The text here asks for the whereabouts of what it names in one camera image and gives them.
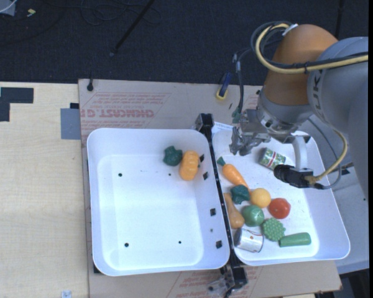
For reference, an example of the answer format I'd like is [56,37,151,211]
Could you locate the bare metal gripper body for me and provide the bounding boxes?
[237,108,295,144]

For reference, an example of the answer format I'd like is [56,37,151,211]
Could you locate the green and white can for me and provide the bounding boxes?
[257,147,288,171]

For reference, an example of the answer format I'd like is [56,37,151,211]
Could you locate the orange carrot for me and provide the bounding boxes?
[216,156,250,189]

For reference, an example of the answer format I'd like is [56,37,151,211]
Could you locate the green broccoli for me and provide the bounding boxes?
[162,145,184,168]
[229,184,252,205]

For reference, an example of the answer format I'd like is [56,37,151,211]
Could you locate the yellow orange fruit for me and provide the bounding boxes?
[249,187,272,209]

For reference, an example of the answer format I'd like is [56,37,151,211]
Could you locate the orange pumpkin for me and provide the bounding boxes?
[178,150,201,182]

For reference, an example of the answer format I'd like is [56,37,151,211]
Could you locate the red tomato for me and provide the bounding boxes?
[267,197,292,220]

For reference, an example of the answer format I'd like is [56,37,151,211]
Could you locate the green bell pepper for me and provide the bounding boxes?
[241,204,265,228]

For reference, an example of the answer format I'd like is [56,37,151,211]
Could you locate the tan butternut squash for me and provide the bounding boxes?
[223,192,246,230]

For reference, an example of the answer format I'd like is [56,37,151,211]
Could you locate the green bumpy round fruit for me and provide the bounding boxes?
[260,217,287,243]

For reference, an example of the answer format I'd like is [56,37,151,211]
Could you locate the white plastic tray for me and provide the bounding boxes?
[86,127,231,277]
[211,125,352,267]

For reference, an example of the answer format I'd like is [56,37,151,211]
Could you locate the silver can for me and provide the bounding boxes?
[233,227,265,254]

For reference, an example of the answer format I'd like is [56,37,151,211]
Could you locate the green cucumber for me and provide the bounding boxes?
[278,232,313,248]

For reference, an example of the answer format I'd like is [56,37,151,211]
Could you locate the brown cardboard board red print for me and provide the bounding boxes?
[77,78,343,298]

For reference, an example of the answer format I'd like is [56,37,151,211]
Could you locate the black cylinder on white bracket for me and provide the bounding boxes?
[273,132,315,189]

